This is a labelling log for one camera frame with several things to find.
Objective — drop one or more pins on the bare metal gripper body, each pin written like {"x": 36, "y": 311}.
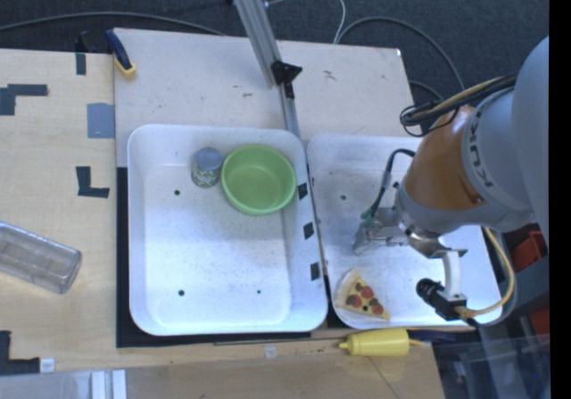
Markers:
{"x": 394, "y": 230}

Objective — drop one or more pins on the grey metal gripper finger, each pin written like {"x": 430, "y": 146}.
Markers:
{"x": 369, "y": 226}
{"x": 362, "y": 244}

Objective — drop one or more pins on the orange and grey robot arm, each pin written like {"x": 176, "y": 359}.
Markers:
{"x": 450, "y": 169}

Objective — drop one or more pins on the pizza slice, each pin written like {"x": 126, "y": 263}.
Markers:
{"x": 362, "y": 296}

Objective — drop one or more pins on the white plastic tray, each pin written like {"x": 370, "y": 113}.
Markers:
{"x": 214, "y": 250}
{"x": 401, "y": 294}

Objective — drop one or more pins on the yellow squeeze bottle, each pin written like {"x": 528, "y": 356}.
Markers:
{"x": 379, "y": 341}

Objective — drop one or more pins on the green bowl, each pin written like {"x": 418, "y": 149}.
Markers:
{"x": 259, "y": 178}

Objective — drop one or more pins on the small grey-topped can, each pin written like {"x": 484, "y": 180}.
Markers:
{"x": 206, "y": 167}

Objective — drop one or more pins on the pale wood board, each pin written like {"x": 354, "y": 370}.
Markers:
{"x": 201, "y": 85}

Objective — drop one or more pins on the black cylinder on white bracket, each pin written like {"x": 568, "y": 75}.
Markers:
{"x": 435, "y": 294}

